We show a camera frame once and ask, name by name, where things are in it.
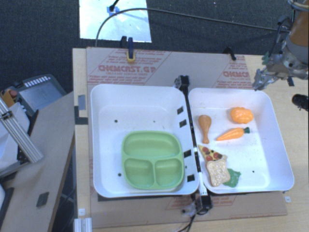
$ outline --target green plate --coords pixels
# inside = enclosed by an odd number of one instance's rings
[[[178,139],[162,131],[134,131],[121,148],[127,182],[138,189],[171,189],[183,180],[183,151]]]

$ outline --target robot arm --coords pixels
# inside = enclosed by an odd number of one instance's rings
[[[289,3],[300,10],[299,15],[282,43],[280,54],[266,53],[262,58],[266,66],[262,71],[256,71],[253,83],[255,90],[262,90],[270,83],[289,77],[308,80],[309,0],[303,3],[289,0]]]

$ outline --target wooden table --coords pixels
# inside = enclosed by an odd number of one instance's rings
[[[52,231],[61,192],[73,151],[74,110],[70,93],[39,111],[31,139],[43,158],[27,164],[12,180],[3,183],[14,188],[2,232]],[[41,194],[46,204],[37,207]]]
[[[256,69],[262,69],[261,56],[245,56],[251,81]],[[73,50],[74,105],[78,106],[78,95],[86,94],[86,50]],[[221,232],[260,232],[260,231],[307,231],[309,227],[309,170],[308,170],[308,112],[299,111],[291,99],[296,94],[308,95],[308,81],[294,79],[295,87],[289,87],[286,81],[277,81],[265,89],[271,98],[279,128],[283,137],[290,164],[295,176],[294,187],[285,193],[291,199],[286,203],[287,216],[229,219],[220,221],[194,222],[191,231]],[[87,110],[79,111],[80,117],[87,117]],[[75,127],[77,163],[77,203],[85,208],[85,215],[91,217],[89,190],[89,150],[87,125]],[[183,228],[185,223],[130,226],[105,229],[93,229],[95,232],[174,232]]]

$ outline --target toy orange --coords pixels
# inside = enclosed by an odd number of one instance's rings
[[[244,107],[235,107],[231,110],[232,120],[239,124],[248,124],[254,116],[250,109]]]

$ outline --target black cable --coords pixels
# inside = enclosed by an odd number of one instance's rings
[[[71,197],[71,195],[75,192],[75,190],[76,190],[76,186],[75,186],[75,188],[73,188],[73,190],[66,196],[66,198],[64,199],[64,201],[61,203],[61,204],[59,204],[58,205],[58,209],[57,210],[59,210],[67,201],[68,201],[68,199]]]
[[[179,230],[179,231],[177,231],[177,232],[182,232],[182,231],[185,231],[186,229],[187,229],[186,232],[189,232],[190,229],[191,229],[191,226],[192,226],[192,223],[193,223],[194,218],[195,218],[195,215],[193,215],[193,216],[191,217],[191,220],[190,220],[190,222],[189,222],[189,224],[188,224],[187,226],[185,226],[184,228],[182,228],[181,230]]]
[[[202,216],[208,213],[208,209],[201,209],[199,212],[197,212],[198,215]]]
[[[112,14],[111,16],[107,17],[101,24],[101,26],[98,29],[98,33],[96,36],[96,43],[95,43],[95,47],[97,47],[98,45],[98,36],[102,30],[102,27],[104,26],[104,24],[111,18],[113,18],[114,16],[117,16],[119,14],[123,14],[129,11],[136,11],[136,10],[147,10],[147,11],[155,11],[155,12],[161,12],[161,13],[167,13],[167,14],[173,14],[173,15],[180,15],[180,16],[184,16],[184,17],[189,17],[189,18],[194,18],[194,19],[201,19],[201,20],[207,20],[207,21],[214,21],[214,22],[220,22],[220,23],[227,23],[227,24],[233,24],[233,25],[238,25],[238,26],[243,26],[243,27],[249,27],[249,28],[254,28],[254,29],[263,29],[263,30],[270,30],[270,31],[277,31],[277,29],[273,29],[273,28],[265,28],[265,27],[260,27],[260,26],[254,26],[254,25],[249,25],[249,24],[243,24],[243,23],[238,23],[238,22],[231,22],[231,21],[224,21],[224,20],[219,20],[219,19],[211,19],[211,18],[207,18],[207,17],[202,17],[202,16],[197,16],[197,15],[189,15],[189,14],[183,14],[183,13],[178,13],[178,12],[172,12],[172,11],[167,11],[167,10],[159,10],[159,9],[151,9],[151,8],[132,8],[132,9],[126,9],[126,10],[122,10],[119,12],[116,12],[114,14]]]
[[[298,0],[288,0],[288,3],[291,5],[291,8],[298,11],[308,12],[309,5],[298,2]]]
[[[276,34],[276,37],[275,37],[275,40],[274,40],[274,43],[269,51],[269,54],[268,54],[268,57],[270,58],[271,54],[273,53],[274,49],[275,49],[275,46],[276,44],[278,43],[278,40],[279,40],[279,37],[280,37],[280,33],[283,31],[282,30],[282,27],[284,26],[284,22],[287,21],[289,18],[286,17],[283,21],[279,22],[279,26],[278,26],[278,29],[277,29],[277,34]]]
[[[72,218],[74,216],[74,210],[71,212],[69,219],[66,221],[66,223],[64,224],[64,226],[62,227],[62,230],[60,232],[64,232],[65,229],[68,227],[68,225],[70,224]]]

